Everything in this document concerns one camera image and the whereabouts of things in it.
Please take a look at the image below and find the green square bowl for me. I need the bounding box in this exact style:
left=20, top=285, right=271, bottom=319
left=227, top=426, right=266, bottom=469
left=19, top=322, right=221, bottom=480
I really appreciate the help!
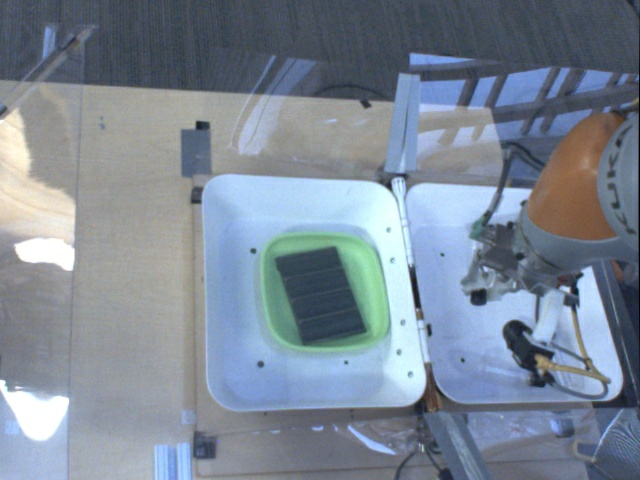
left=258, top=231, right=392, bottom=354

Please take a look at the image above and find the white plastic tray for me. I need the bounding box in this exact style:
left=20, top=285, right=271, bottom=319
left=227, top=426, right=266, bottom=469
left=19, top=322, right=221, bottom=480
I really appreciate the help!
left=200, top=173, right=428, bottom=413
left=404, top=182, right=625, bottom=406

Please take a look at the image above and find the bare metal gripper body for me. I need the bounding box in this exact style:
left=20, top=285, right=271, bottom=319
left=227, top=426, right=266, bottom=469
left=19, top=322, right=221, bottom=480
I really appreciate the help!
left=472, top=221, right=532, bottom=292

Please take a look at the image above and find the black ridged rectangular block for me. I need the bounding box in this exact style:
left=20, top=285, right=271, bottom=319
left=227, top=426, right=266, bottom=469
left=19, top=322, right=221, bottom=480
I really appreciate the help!
left=274, top=246, right=368, bottom=347

